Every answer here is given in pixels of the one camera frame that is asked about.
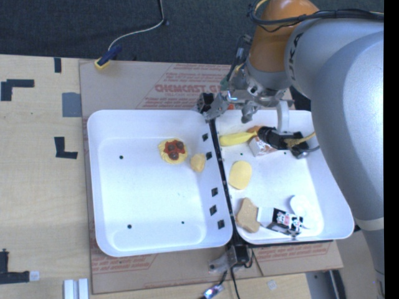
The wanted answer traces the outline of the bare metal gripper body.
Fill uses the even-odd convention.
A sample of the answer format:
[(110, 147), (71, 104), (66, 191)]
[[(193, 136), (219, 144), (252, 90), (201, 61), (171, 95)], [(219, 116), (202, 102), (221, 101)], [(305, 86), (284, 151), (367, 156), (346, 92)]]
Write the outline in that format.
[(268, 90), (259, 85), (245, 85), (243, 88), (230, 86), (227, 99), (235, 105), (254, 105), (255, 107), (276, 107), (279, 102), (287, 102), (291, 107), (294, 100), (284, 98), (285, 90)]

